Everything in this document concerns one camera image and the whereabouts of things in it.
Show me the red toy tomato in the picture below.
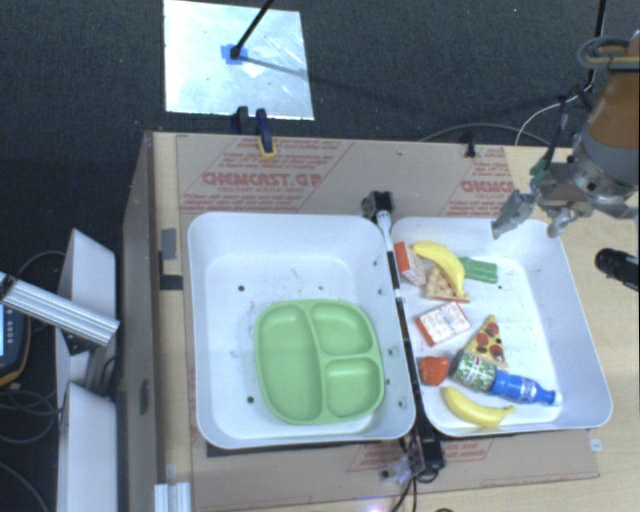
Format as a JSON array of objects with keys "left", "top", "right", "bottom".
[{"left": 417, "top": 355, "right": 452, "bottom": 388}]

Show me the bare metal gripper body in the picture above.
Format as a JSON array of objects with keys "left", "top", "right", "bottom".
[{"left": 536, "top": 163, "right": 640, "bottom": 220}]

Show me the blue bottle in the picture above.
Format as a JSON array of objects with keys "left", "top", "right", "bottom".
[{"left": 489, "top": 370, "right": 563, "bottom": 408}]

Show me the red and white packet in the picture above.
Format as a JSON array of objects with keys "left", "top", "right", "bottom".
[{"left": 415, "top": 300, "right": 473, "bottom": 348}]

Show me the yellow banana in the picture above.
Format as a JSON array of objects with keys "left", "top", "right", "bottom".
[
  {"left": 410, "top": 240, "right": 468, "bottom": 297},
  {"left": 441, "top": 385, "right": 517, "bottom": 429}
]

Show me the thin black and white rod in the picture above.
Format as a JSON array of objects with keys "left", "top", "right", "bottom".
[{"left": 377, "top": 209, "right": 429, "bottom": 437}]

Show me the white plastic tray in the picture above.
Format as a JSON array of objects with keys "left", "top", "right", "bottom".
[
  {"left": 389, "top": 215, "right": 615, "bottom": 438},
  {"left": 186, "top": 210, "right": 418, "bottom": 450}
]

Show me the green and white can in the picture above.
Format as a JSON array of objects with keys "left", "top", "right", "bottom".
[{"left": 449, "top": 350, "right": 498, "bottom": 394}]

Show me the yellow pepperoni pizza slice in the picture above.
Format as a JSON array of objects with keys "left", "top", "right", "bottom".
[{"left": 458, "top": 314, "right": 509, "bottom": 369}]

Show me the green ridged toy vegetable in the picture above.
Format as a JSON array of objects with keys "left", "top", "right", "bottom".
[{"left": 458, "top": 255, "right": 500, "bottom": 286}]

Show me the red and white carton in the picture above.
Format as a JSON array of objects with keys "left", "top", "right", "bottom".
[{"left": 393, "top": 241, "right": 428, "bottom": 288}]

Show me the brown cardboard board red print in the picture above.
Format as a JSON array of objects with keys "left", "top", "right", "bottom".
[{"left": 174, "top": 132, "right": 601, "bottom": 509}]

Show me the green divided plate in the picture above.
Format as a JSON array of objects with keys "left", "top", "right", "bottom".
[{"left": 253, "top": 298, "right": 387, "bottom": 427}]

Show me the orange lattice pie slice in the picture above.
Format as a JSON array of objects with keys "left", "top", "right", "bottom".
[{"left": 424, "top": 265, "right": 472, "bottom": 304}]

